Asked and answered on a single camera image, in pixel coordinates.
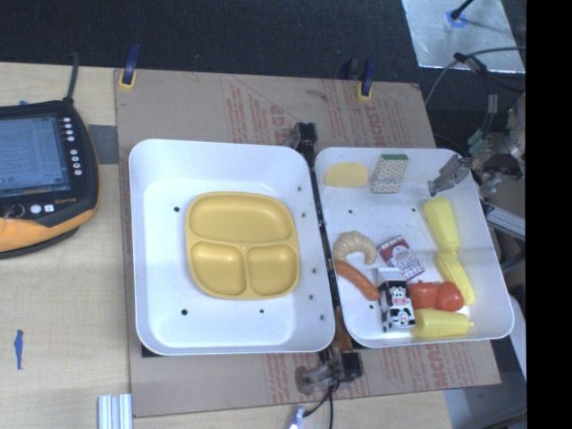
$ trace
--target yellow plate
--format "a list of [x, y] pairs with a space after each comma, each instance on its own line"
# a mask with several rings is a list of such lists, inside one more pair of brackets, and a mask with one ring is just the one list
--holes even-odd
[[185, 222], [190, 274], [224, 299], [270, 299], [299, 281], [299, 245], [288, 208], [276, 198], [209, 192], [195, 198]]

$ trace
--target toy tomato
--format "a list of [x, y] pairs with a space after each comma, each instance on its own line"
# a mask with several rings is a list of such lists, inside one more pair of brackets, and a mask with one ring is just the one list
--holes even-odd
[[437, 308], [446, 311], [457, 311], [463, 305], [465, 305], [465, 301], [454, 282], [443, 282], [439, 286], [437, 290]]
[[409, 296], [414, 310], [433, 308], [437, 303], [437, 285], [434, 282], [416, 282], [409, 284]]

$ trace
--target white tray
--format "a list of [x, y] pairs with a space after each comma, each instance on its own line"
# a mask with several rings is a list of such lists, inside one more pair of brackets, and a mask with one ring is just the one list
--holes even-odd
[[[129, 159], [139, 338], [160, 355], [309, 352], [335, 328], [307, 163], [286, 147], [151, 139]], [[185, 212], [200, 194], [269, 195], [289, 208], [299, 239], [296, 288], [276, 299], [211, 297], [192, 281]]]
[[[333, 188], [324, 185], [324, 176], [332, 164], [360, 162], [369, 171], [370, 180], [380, 154], [405, 154], [408, 167], [398, 193], [374, 194], [369, 183], [363, 188]], [[315, 161], [320, 198], [328, 240], [333, 247], [340, 234], [359, 231], [376, 246], [402, 235], [425, 271], [423, 281], [442, 281], [434, 259], [438, 248], [424, 214], [423, 203], [431, 198], [429, 180], [455, 154], [447, 149], [389, 149], [330, 147]], [[475, 290], [475, 303], [460, 313], [475, 323], [465, 335], [421, 339], [409, 331], [383, 333], [380, 306], [368, 302], [343, 278], [338, 279], [341, 308], [349, 334], [368, 348], [383, 348], [448, 341], [489, 340], [505, 337], [512, 330], [514, 315], [504, 277], [492, 244], [477, 187], [467, 176], [459, 185], [437, 196], [447, 197], [453, 208], [461, 247], [458, 260], [465, 268]], [[387, 266], [381, 257], [365, 266], [362, 253], [352, 253], [348, 261], [373, 279], [373, 270]]]

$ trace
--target plastic food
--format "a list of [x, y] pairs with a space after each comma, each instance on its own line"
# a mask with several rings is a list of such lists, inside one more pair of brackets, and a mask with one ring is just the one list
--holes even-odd
[[334, 260], [333, 264], [336, 273], [356, 286], [367, 300], [379, 299], [379, 290], [356, 267], [342, 260]]
[[366, 255], [366, 265], [371, 265], [377, 258], [375, 244], [358, 231], [344, 232], [333, 244], [334, 260], [345, 261], [349, 253], [362, 251]]
[[436, 308], [415, 310], [415, 318], [416, 326], [411, 329], [411, 333], [416, 337], [461, 335], [473, 325], [467, 315]]
[[457, 259], [460, 241], [450, 201], [445, 197], [433, 198], [424, 203], [423, 211], [441, 248], [437, 254], [437, 265], [443, 277], [454, 282], [461, 291], [465, 304], [471, 305], [475, 302], [475, 292], [465, 269]]
[[330, 166], [324, 184], [335, 188], [361, 188], [367, 184], [369, 171], [360, 162], [340, 162]]
[[416, 282], [409, 284], [409, 296], [414, 310], [433, 308], [437, 304], [437, 284], [434, 282]]
[[465, 305], [463, 295], [454, 282], [443, 282], [437, 290], [437, 308], [457, 311]]

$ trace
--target dark floor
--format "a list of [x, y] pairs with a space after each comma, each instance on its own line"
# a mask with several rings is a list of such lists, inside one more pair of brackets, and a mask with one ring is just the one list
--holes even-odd
[[[525, 45], [526, 0], [501, 1]], [[418, 66], [401, 0], [0, 0], [0, 12], [0, 62], [66, 63], [76, 51], [82, 65], [121, 67], [137, 42], [140, 68], [338, 78], [351, 57], [370, 58], [375, 80], [415, 82], [424, 97], [441, 72]], [[524, 75], [511, 80], [524, 87]], [[498, 92], [502, 128], [520, 94]], [[449, 71], [427, 111], [436, 134], [466, 149], [486, 89]]]

